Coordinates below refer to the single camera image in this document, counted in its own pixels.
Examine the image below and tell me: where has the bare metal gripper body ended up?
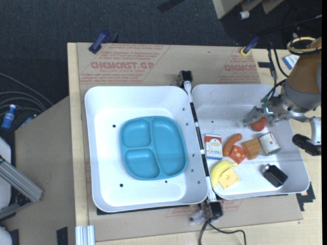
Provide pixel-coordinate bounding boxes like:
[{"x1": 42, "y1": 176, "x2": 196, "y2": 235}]
[{"x1": 263, "y1": 95, "x2": 315, "y2": 124}]

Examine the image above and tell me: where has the red tomato slice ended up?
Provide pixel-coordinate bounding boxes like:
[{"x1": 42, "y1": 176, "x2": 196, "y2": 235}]
[{"x1": 250, "y1": 116, "x2": 268, "y2": 132}]

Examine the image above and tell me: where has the white can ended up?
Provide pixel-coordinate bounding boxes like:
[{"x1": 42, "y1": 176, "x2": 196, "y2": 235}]
[{"x1": 258, "y1": 132, "x2": 282, "y2": 156}]

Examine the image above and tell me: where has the white plastic tray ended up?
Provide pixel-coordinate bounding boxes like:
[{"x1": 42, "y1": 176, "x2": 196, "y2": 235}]
[
  {"x1": 84, "y1": 85, "x2": 209, "y2": 213},
  {"x1": 191, "y1": 83, "x2": 311, "y2": 200}
]

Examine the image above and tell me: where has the brown bread slice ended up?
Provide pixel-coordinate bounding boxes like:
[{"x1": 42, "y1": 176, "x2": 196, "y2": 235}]
[{"x1": 241, "y1": 138, "x2": 262, "y2": 160}]

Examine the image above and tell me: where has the orange sausage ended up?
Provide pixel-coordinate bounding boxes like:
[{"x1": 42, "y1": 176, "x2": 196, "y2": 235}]
[{"x1": 222, "y1": 133, "x2": 243, "y2": 157}]

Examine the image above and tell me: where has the red cube with yellow star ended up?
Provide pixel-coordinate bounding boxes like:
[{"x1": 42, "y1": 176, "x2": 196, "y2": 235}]
[{"x1": 228, "y1": 144, "x2": 248, "y2": 165}]

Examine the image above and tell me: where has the blue and white packet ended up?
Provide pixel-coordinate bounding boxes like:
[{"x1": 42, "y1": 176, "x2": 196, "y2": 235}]
[{"x1": 282, "y1": 54, "x2": 300, "y2": 70}]

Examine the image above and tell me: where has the white and red carton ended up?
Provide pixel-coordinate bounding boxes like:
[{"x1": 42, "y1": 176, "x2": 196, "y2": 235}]
[{"x1": 204, "y1": 133, "x2": 223, "y2": 161}]

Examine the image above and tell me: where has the black bottle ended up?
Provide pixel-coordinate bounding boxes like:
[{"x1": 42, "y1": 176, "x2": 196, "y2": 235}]
[{"x1": 261, "y1": 163, "x2": 289, "y2": 188}]

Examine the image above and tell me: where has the thin black and white rod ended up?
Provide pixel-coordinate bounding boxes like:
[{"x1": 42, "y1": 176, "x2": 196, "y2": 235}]
[{"x1": 183, "y1": 81, "x2": 217, "y2": 202}]

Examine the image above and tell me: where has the yellow banana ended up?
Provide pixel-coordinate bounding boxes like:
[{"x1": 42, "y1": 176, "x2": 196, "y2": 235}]
[{"x1": 209, "y1": 160, "x2": 239, "y2": 189}]

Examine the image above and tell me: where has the yellow cheese wedge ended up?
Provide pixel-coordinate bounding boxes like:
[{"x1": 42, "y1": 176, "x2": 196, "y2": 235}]
[{"x1": 219, "y1": 167, "x2": 241, "y2": 190}]

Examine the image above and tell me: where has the blue divided plate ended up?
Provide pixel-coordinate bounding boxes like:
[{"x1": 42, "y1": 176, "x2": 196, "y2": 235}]
[{"x1": 119, "y1": 115, "x2": 189, "y2": 181}]

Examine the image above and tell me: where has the brown cardboard board, red print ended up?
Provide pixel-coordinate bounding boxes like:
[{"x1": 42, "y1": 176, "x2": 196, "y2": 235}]
[{"x1": 76, "y1": 42, "x2": 304, "y2": 242}]

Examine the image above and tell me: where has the blue plastic bottle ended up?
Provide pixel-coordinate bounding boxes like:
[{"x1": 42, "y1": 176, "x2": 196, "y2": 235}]
[{"x1": 1, "y1": 104, "x2": 17, "y2": 131}]

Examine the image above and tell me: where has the black cylinder on white bracket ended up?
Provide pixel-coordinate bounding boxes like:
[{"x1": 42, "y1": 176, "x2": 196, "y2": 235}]
[{"x1": 292, "y1": 117, "x2": 322, "y2": 156}]

